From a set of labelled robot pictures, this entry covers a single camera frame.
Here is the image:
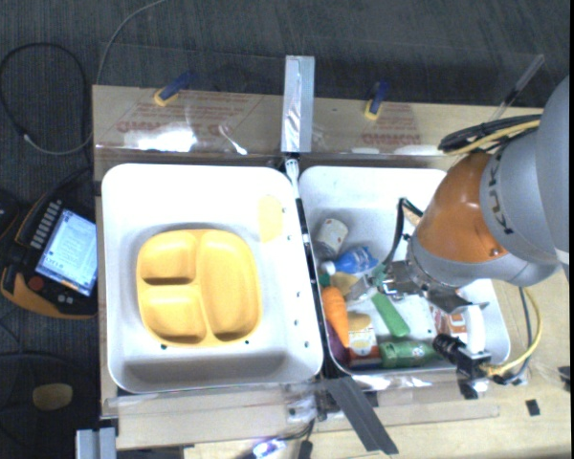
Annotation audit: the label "beige bread piece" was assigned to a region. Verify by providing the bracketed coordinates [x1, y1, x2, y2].
[346, 310, 373, 332]

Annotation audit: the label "orange and white carton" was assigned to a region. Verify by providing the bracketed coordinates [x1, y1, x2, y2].
[345, 324, 382, 370]

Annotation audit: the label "yellow oval object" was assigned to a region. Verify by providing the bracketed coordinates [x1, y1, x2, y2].
[32, 382, 75, 411]

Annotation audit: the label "green bottle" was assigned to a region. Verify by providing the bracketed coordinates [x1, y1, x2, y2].
[378, 340, 442, 370]

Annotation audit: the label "orange carrot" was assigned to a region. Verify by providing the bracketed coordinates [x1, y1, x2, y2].
[320, 285, 351, 349]

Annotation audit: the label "light green long toy vegetable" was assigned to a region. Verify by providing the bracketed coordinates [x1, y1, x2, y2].
[369, 291, 411, 339]

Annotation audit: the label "blue bottle white cap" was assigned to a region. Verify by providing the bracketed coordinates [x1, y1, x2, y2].
[320, 246, 380, 277]

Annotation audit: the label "brown cardboard board red print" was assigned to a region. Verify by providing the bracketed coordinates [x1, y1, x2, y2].
[91, 83, 571, 451]

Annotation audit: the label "yellow biscuit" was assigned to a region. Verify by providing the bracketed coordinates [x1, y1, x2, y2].
[329, 272, 361, 296]

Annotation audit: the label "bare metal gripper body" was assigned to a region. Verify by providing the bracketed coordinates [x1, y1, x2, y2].
[376, 259, 466, 306]

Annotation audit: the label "yellow divided plate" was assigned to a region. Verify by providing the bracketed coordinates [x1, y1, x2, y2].
[135, 228, 263, 349]

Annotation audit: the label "black cylinder on white bracket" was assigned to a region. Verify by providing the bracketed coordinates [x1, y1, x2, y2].
[431, 303, 493, 383]

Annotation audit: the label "purple toy grapes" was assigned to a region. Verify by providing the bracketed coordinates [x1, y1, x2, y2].
[325, 323, 349, 361]

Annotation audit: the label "white plastic tray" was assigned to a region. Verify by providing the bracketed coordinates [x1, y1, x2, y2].
[298, 164, 513, 378]
[99, 162, 325, 395]

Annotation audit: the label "red and white packet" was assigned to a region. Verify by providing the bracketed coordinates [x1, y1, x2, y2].
[429, 302, 471, 345]

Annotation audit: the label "white and beige can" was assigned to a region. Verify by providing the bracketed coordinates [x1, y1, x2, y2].
[320, 217, 350, 253]

